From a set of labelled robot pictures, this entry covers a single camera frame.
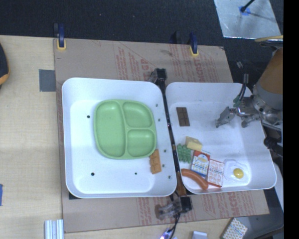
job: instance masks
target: blue tape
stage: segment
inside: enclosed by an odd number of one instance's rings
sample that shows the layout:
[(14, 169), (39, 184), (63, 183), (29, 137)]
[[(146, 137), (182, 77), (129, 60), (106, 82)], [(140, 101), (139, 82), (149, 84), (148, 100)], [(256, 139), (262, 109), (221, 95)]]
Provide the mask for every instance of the blue tape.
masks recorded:
[(242, 7), (243, 7), (243, 6), (239, 6), (239, 7), (238, 7), (238, 9), (239, 9), (239, 11), (240, 11), (241, 15), (248, 16), (249, 14), (251, 14), (251, 12), (250, 12), (250, 9), (249, 9), (249, 8), (246, 8), (244, 12), (241, 12), (241, 10), (240, 10), (240, 9), (241, 9)]
[(3, 194), (3, 185), (0, 183), (0, 206), (2, 206), (2, 194)]

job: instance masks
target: hot dog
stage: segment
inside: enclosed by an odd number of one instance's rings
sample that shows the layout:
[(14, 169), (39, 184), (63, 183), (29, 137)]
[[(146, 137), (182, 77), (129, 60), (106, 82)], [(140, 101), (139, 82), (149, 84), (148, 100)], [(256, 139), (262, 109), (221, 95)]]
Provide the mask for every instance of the hot dog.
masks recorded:
[(181, 169), (181, 174), (182, 176), (188, 177), (192, 180), (194, 180), (195, 182), (198, 183), (198, 185), (202, 188), (202, 189), (208, 189), (208, 182), (206, 180), (204, 180), (203, 177), (201, 177), (198, 173), (186, 169), (186, 168), (182, 168)]

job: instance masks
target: cardboard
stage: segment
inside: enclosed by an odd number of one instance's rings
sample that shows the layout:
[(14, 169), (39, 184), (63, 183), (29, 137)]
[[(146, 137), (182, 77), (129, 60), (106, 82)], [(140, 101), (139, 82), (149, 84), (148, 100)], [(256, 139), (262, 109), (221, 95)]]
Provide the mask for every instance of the cardboard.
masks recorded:
[[(127, 228), (172, 224), (159, 220), (155, 206), (164, 206), (169, 197), (74, 199), (65, 184), (62, 84), (72, 77), (146, 81), (155, 68), (165, 68), (171, 82), (232, 82), (226, 55), (221, 47), (198, 46), (193, 57), (189, 46), (67, 39), (65, 50), (54, 40), (56, 96), (59, 128), (61, 189), (64, 231)], [(224, 219), (267, 214), (263, 190), (191, 195), (193, 209), (179, 222)]]

